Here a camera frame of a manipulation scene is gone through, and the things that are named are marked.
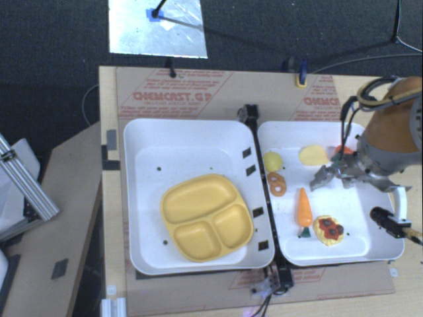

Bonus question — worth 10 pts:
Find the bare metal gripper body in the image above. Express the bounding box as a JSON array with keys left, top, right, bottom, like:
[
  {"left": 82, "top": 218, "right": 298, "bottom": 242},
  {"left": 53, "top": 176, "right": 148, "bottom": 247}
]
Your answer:
[{"left": 332, "top": 153, "right": 397, "bottom": 193}]

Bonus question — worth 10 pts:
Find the pale yellow toy potato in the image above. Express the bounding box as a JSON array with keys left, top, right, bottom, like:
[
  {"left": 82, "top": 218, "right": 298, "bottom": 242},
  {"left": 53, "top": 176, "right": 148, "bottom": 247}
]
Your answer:
[{"left": 298, "top": 144, "right": 330, "bottom": 167}]

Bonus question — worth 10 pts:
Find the white plastic tray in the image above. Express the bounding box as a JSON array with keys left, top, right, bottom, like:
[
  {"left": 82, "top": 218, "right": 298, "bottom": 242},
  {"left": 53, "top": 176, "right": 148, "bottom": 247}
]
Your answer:
[
  {"left": 256, "top": 120, "right": 406, "bottom": 267},
  {"left": 123, "top": 118, "right": 276, "bottom": 276}
]

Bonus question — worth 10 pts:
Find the orange toy carrot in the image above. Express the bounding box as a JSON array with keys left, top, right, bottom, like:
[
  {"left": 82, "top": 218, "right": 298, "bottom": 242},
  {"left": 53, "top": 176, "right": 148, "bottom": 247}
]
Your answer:
[{"left": 294, "top": 187, "right": 314, "bottom": 238}]

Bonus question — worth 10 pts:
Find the orange toy pretzel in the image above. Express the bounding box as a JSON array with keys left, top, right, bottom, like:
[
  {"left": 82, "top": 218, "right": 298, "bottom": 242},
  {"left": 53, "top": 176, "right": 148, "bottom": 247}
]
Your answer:
[{"left": 266, "top": 171, "right": 288, "bottom": 197}]

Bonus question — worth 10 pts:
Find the yellow toy lemon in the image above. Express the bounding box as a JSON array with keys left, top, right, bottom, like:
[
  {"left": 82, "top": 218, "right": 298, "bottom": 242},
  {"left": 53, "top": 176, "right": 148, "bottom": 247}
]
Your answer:
[{"left": 262, "top": 151, "right": 284, "bottom": 173}]

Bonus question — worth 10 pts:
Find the toy spaghetti with meatballs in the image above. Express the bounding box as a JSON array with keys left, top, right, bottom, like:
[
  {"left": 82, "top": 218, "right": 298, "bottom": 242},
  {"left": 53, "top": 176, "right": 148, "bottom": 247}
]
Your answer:
[{"left": 312, "top": 214, "right": 346, "bottom": 248}]

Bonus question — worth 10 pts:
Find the thin black rod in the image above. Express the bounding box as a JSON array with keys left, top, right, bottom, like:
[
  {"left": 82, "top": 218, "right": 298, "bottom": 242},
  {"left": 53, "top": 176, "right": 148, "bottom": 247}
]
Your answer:
[{"left": 248, "top": 116, "right": 289, "bottom": 272}]

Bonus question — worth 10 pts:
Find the yellow divided plate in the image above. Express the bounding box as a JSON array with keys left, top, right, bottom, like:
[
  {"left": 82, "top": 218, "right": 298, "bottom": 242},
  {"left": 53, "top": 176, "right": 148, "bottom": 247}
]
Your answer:
[{"left": 159, "top": 173, "right": 255, "bottom": 264}]

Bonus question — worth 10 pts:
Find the brown cardboard board red print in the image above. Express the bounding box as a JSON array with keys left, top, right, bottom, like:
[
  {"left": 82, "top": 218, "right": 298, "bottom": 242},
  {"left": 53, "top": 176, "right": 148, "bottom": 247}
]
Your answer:
[{"left": 115, "top": 65, "right": 397, "bottom": 317}]

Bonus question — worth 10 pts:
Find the black cylinder on white bracket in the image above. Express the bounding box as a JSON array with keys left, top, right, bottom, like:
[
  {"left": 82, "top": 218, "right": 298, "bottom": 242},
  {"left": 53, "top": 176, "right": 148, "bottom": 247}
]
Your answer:
[{"left": 369, "top": 185, "right": 413, "bottom": 240}]

